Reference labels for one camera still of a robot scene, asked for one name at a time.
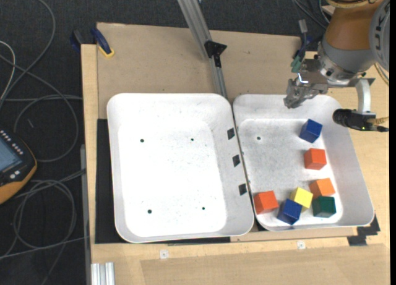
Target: yellow cube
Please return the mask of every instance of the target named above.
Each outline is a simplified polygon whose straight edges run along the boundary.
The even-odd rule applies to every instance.
[[[309,207],[311,207],[313,196],[314,194],[312,194],[308,190],[302,189],[301,187],[297,187],[290,194],[290,199],[303,206],[302,211],[304,211],[307,210]]]

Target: green cube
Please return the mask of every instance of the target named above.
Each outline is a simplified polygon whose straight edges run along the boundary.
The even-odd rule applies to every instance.
[[[312,201],[315,217],[329,218],[336,213],[335,200],[331,196],[319,196]]]

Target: block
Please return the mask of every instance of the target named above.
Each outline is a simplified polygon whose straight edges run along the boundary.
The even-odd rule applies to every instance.
[[[321,135],[322,124],[308,119],[302,126],[299,133],[299,137],[305,141],[314,143],[317,138]]]
[[[312,194],[311,192],[302,189],[301,187],[297,187],[294,191],[292,191],[289,199],[296,203],[299,203],[301,206],[303,206],[303,209],[301,211],[305,211],[309,207],[311,207],[313,195],[314,194]]]
[[[329,178],[317,179],[310,183],[309,189],[313,194],[313,199],[319,196],[330,196],[335,194],[333,183]]]
[[[299,220],[302,209],[303,206],[288,198],[281,204],[277,218],[292,225]]]
[[[306,169],[322,169],[326,164],[326,153],[323,149],[310,148],[304,153]]]
[[[275,192],[269,190],[267,192],[260,192],[253,198],[254,208],[258,215],[262,213],[269,213],[279,207],[278,200],[275,197]]]
[[[336,213],[335,200],[331,196],[319,196],[312,201],[315,217],[329,218]]]

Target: white tray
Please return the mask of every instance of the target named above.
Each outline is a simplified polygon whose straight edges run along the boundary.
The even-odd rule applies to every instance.
[[[251,229],[254,213],[226,99],[122,93],[109,100],[107,115],[115,224],[123,239],[239,236]]]
[[[302,106],[288,109],[284,95],[241,95],[234,100],[233,110],[238,130],[246,175],[253,196],[274,190],[281,204],[292,190],[315,179],[329,177],[336,193],[333,195],[336,214],[329,218],[314,217],[312,207],[301,213],[293,225],[277,219],[278,210],[261,215],[258,222],[271,231],[337,226],[365,226],[374,217],[349,129],[332,120],[341,108],[332,97],[319,95]],[[322,124],[320,137],[310,143],[299,138],[301,127],[312,119]],[[309,148],[325,150],[327,164],[321,170],[306,169],[303,154]]]

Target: wooden table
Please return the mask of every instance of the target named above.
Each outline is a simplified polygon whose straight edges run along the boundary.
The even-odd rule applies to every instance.
[[[95,244],[97,119],[120,92],[212,93],[209,63],[186,28],[98,23],[115,55],[82,45],[85,147],[92,263],[114,262],[116,284],[390,284],[389,133],[350,130],[381,231],[350,246],[356,227],[257,231],[226,244]],[[285,94],[299,38],[211,31],[222,54],[228,99],[245,93]],[[374,68],[371,110],[389,115],[389,88]],[[357,107],[354,89],[331,89],[343,108]],[[161,259],[160,251],[168,258]]]

